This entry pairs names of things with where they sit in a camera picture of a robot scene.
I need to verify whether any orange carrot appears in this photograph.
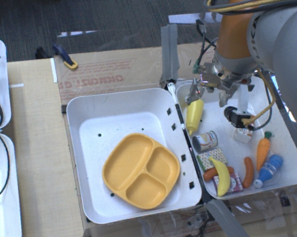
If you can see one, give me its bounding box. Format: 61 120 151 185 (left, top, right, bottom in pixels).
251 130 277 172

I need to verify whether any brown cardboard board, red print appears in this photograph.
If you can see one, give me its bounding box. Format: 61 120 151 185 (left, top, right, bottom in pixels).
53 26 297 237

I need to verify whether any yellow divided plate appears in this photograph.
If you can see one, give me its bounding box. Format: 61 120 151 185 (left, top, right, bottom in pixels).
97 128 186 215

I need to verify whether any green patterned packet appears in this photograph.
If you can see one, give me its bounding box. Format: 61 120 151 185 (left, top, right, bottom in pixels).
196 147 229 173

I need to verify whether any pink and white carton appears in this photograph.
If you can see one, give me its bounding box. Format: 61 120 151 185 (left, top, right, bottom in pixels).
213 171 244 196

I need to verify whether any small white carton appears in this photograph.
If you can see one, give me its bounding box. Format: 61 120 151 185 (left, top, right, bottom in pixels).
232 126 254 145

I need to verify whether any blue bottle with white cap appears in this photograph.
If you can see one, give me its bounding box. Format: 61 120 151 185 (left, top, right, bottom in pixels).
250 153 287 190

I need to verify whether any yellow banana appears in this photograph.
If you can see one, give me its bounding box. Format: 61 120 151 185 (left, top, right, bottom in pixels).
208 154 233 198

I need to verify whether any small white and yellow can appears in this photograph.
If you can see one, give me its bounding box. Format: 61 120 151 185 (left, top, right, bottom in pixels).
191 129 220 154

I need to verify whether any black cylinder on white bracket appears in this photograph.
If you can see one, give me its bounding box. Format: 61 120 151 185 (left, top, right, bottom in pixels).
220 81 257 130

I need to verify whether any orange sausage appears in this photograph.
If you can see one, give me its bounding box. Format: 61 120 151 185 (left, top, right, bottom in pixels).
202 165 236 183
239 156 257 190

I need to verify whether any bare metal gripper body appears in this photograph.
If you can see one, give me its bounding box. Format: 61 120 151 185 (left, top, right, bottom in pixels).
197 57 256 99

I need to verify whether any yellow mustard bottle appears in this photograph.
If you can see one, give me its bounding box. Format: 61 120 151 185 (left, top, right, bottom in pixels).
182 98 208 137

